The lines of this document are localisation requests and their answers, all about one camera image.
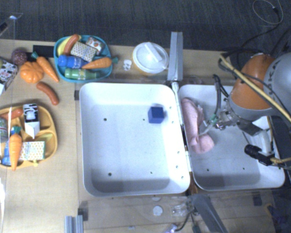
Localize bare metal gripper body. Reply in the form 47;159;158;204
214;109;241;131

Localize white plastic tray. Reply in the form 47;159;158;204
79;82;191;198
178;84;286;192

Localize blue cube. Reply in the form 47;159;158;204
147;105;166;124

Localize clear plastic bottle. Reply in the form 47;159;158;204
170;201;194;216

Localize round container with white lid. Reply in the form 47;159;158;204
132;41;170;76

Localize blue divided plate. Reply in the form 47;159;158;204
53;34;113;83

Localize orange carrot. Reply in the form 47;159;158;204
81;56;119;70
31;51;60;83
8;126;23;172

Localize small can with orange print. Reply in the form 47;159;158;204
85;36;106;56

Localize green bottle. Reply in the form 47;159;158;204
64;67;100;81

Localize patterned carton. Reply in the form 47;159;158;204
18;140;46;161
70;41;98;63

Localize blue bottle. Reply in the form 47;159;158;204
57;54;88;69
0;139;13;167

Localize brown sausage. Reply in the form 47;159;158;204
0;107;24;121
36;82;60;106
63;33;81;56

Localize yellow divided plate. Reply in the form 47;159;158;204
0;104;58;170

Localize yellow banana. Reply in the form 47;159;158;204
56;36;75;57

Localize cow print carton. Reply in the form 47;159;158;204
22;103;41;140
0;55;18;97

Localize orange pumpkin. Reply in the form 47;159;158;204
19;61;45;84

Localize purple grapes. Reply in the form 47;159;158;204
11;48;28;66

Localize black cylinder on white bracket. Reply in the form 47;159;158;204
243;127;275;166

